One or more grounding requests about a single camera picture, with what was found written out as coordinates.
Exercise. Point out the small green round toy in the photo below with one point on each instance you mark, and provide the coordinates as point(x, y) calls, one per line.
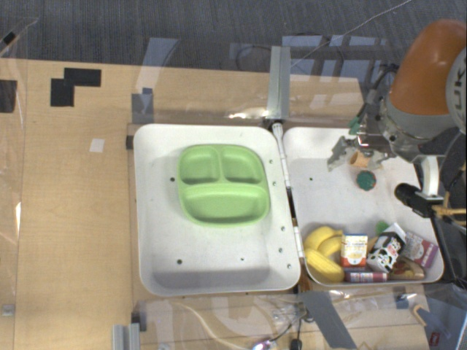
point(382, 227)

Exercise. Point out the green divided plate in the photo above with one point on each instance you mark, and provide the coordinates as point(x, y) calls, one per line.
point(222, 202)

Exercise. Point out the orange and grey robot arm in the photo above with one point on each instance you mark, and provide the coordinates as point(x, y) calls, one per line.
point(419, 71)

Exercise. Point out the black and white cow carton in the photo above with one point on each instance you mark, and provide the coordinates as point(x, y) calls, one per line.
point(385, 252)

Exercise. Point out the pink and white carton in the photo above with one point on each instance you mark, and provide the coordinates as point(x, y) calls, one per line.
point(421, 248)

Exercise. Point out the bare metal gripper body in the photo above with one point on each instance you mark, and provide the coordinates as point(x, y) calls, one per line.
point(379, 140)

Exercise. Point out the orange and white carton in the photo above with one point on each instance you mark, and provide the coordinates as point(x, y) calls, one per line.
point(354, 250)

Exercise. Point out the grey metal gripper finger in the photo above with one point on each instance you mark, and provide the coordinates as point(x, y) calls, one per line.
point(339, 153)
point(376, 160)

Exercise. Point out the yellow banana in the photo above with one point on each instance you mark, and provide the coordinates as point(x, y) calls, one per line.
point(321, 233)
point(324, 268)

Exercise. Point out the white plastic tray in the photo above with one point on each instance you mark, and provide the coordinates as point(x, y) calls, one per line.
point(328, 202)
point(219, 253)

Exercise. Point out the black cylinder on white bracket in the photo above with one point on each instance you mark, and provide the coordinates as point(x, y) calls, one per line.
point(419, 201)

